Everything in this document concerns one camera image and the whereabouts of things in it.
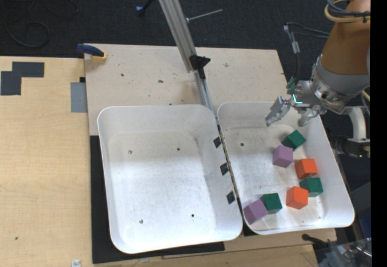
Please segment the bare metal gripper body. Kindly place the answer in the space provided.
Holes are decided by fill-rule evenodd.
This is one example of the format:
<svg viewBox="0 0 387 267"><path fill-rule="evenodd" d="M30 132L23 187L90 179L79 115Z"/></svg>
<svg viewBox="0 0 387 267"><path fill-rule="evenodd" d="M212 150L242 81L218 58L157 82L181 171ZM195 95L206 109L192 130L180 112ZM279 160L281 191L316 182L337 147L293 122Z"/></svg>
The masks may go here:
<svg viewBox="0 0 387 267"><path fill-rule="evenodd" d="M290 95L290 104L295 108L322 114L327 110L341 114L345 109L345 96L318 80L299 80L290 87Z"/></svg>

